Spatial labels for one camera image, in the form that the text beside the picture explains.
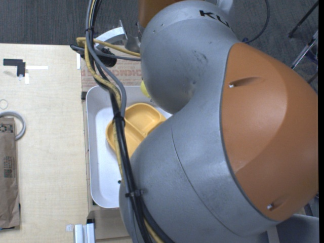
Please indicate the yellow divided plate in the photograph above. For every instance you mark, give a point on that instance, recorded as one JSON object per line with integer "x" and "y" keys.
{"x": 141, "y": 120}

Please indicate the white plastic tray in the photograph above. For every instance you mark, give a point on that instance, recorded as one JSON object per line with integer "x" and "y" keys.
{"x": 103, "y": 166}

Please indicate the yellow round toy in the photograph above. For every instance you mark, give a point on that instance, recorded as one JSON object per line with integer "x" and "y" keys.
{"x": 144, "y": 90}

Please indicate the brown paper bag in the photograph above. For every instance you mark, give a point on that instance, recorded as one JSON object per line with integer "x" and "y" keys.
{"x": 8, "y": 181}

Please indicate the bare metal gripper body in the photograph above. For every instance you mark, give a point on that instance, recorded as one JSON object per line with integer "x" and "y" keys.
{"x": 133, "y": 44}

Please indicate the black cylinder on white bracket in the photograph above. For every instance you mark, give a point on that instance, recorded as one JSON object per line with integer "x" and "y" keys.
{"x": 111, "y": 35}

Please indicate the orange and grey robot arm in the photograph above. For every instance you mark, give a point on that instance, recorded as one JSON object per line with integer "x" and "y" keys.
{"x": 202, "y": 125}

